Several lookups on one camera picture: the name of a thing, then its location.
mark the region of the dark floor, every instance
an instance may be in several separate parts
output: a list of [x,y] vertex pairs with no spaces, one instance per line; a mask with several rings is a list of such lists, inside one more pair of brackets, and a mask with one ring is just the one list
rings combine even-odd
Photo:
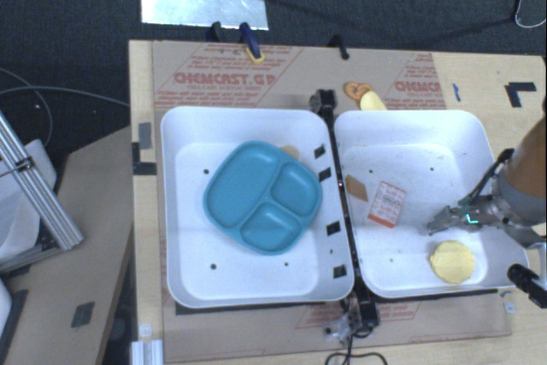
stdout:
[[[338,33],[349,47],[545,56],[545,26],[519,28],[510,19],[514,2],[266,0],[270,30],[257,34],[264,44],[325,45]],[[139,5],[140,0],[0,0],[0,68],[34,85],[127,102],[129,39],[205,39],[203,28],[142,24]],[[539,22],[545,10],[545,0],[523,0],[522,20]],[[228,37],[237,39],[233,32]],[[20,85],[0,70],[0,110],[23,141],[45,140],[50,128],[43,103],[29,91],[2,94]],[[54,121],[48,152],[58,168],[71,151],[129,123],[122,105],[43,94]]]

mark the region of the wire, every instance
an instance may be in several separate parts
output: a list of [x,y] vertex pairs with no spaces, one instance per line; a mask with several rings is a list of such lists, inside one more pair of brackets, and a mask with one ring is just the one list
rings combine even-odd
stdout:
[[[25,84],[28,87],[33,87],[33,85],[30,82],[28,82],[26,79],[22,78],[18,74],[14,74],[13,72],[9,71],[6,68],[0,68],[0,72],[2,72],[3,74],[7,74],[8,76],[11,76],[14,79],[17,79],[18,81],[22,82],[23,84]],[[44,148],[46,148],[48,146],[48,144],[50,144],[51,137],[53,136],[53,116],[51,115],[50,106],[47,103],[47,101],[45,100],[45,98],[42,96],[42,93],[40,93],[38,90],[33,90],[33,91],[36,94],[36,96],[38,97],[38,99],[40,99],[40,101],[42,101],[42,103],[44,104],[45,112],[48,116],[48,124],[49,124],[50,128],[48,130],[48,135],[47,135],[47,137],[44,141]]]
[[516,7],[515,15],[514,15],[515,23],[517,24],[517,26],[520,26],[523,29],[533,29],[534,27],[543,26],[545,22],[547,21],[547,18],[543,19],[543,21],[540,21],[539,23],[536,23],[535,25],[523,25],[521,23],[521,19],[519,18],[519,12],[521,11],[521,2],[522,0],[519,0],[518,6]]
[[334,357],[338,357],[338,356],[341,356],[344,358],[344,361],[342,362],[341,365],[350,365],[350,361],[351,359],[362,359],[362,358],[365,358],[365,357],[371,357],[371,356],[375,356],[375,357],[378,357],[382,363],[384,365],[389,365],[387,363],[387,360],[385,359],[385,357],[383,357],[380,353],[364,353],[364,354],[361,354],[361,355],[356,355],[356,354],[353,354],[351,351],[352,351],[352,348],[353,348],[353,338],[359,338],[359,339],[363,339],[363,338],[366,338],[367,335],[360,335],[360,336],[355,336],[355,335],[352,335],[350,336],[350,339],[348,341],[348,351],[346,353],[332,353],[330,354],[329,356],[326,357],[326,360],[325,360],[325,365],[329,365],[329,362],[334,358]]
[[76,90],[74,88],[66,88],[66,87],[52,87],[48,85],[29,85],[25,87],[14,87],[9,88],[8,90],[0,91],[0,96],[3,96],[8,93],[15,93],[17,91],[36,91],[36,90],[46,90],[46,91],[62,91],[66,93],[73,93],[77,95],[87,96],[87,97],[94,97],[95,99],[101,99],[106,102],[115,103],[117,105],[121,105],[123,107],[129,107],[129,103],[119,101],[118,99],[113,99],[112,97],[103,96],[103,95],[97,95],[95,93],[90,93],[88,91],[83,90]]

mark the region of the yellow round object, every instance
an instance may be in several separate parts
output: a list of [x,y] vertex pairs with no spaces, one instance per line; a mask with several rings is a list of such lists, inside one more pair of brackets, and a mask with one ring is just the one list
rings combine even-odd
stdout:
[[475,270],[475,256],[457,240],[446,240],[437,245],[429,257],[433,272],[447,283],[459,285]]
[[359,102],[361,109],[387,109],[375,91],[367,91]]

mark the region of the green light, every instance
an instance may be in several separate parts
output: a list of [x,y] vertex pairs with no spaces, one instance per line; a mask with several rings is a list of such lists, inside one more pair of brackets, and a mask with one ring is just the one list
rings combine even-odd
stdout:
[[471,219],[471,215],[470,215],[469,213],[467,213],[467,214],[465,215],[465,217],[468,218],[468,222],[469,222],[470,224],[478,224],[478,223],[479,223],[479,221],[476,221],[476,220],[474,220],[474,219]]

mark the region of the blue divided plate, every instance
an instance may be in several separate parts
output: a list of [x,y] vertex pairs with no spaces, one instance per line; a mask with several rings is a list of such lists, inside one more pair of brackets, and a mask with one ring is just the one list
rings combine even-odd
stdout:
[[315,218],[321,184],[302,163],[264,142],[241,144],[221,164],[203,196],[220,230],[262,254],[289,250]]

